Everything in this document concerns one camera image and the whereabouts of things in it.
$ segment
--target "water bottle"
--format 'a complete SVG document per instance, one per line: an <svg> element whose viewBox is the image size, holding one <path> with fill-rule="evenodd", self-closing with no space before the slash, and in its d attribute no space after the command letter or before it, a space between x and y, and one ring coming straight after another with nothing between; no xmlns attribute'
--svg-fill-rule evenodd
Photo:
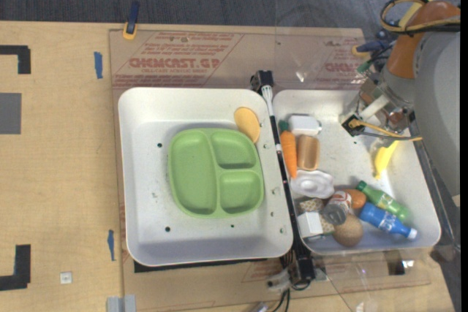
<svg viewBox="0 0 468 312"><path fill-rule="evenodd" d="M382 208L395 215L401 222L405 222L407 219L409 214L408 209L384 191L373 189L363 180L356 186L356 189L362 191L367 196L368 201L374 203L378 208Z"/></svg>
<svg viewBox="0 0 468 312"><path fill-rule="evenodd" d="M415 239L418 234L416 229L404 226L395 215L371 203L364 205L359 218L384 232L401 234L409 240Z"/></svg>

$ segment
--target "blue clamp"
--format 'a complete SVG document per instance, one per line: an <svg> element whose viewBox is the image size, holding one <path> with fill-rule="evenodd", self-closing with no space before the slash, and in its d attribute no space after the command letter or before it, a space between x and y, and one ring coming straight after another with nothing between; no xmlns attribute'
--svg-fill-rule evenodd
<svg viewBox="0 0 468 312"><path fill-rule="evenodd" d="M389 46L388 43L381 40L373 40L371 42L364 43L363 45L352 46L351 52L357 57L367 57L368 53L384 50Z"/></svg>
<svg viewBox="0 0 468 312"><path fill-rule="evenodd" d="M138 19L139 9L140 9L140 3L134 0L130 8L129 20L125 23L125 26L124 26L124 38L125 39L134 39L135 35L137 35L137 19Z"/></svg>

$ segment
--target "green bottle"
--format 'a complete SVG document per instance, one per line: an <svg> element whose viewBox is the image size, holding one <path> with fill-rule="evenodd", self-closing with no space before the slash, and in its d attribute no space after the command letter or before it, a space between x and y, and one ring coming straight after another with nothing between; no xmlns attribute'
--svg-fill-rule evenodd
<svg viewBox="0 0 468 312"><path fill-rule="evenodd" d="M400 221L404 222L407 219L410 213L408 209L384 191L373 189L363 180L356 186L356 189L362 191L367 196L370 203L390 212L392 215L398 217Z"/></svg>

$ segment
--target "blue label bottle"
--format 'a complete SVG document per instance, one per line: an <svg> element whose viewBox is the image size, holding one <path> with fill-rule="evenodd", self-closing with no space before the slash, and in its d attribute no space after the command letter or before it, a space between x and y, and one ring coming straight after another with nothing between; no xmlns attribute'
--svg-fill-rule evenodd
<svg viewBox="0 0 468 312"><path fill-rule="evenodd" d="M416 229L404 226L395 215L371 203L364 205L359 218L384 232L401 234L410 240L415 239L418 233Z"/></svg>

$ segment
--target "yellow banana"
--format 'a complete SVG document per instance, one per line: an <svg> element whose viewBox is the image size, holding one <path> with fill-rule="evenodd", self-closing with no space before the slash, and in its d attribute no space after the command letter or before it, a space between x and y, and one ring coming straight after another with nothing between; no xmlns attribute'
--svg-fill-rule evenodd
<svg viewBox="0 0 468 312"><path fill-rule="evenodd" d="M380 179L380 174L387 168L390 158L392 157L398 143L399 141L395 140L388 147L381 147L377 151L374 159L375 178L377 180Z"/></svg>

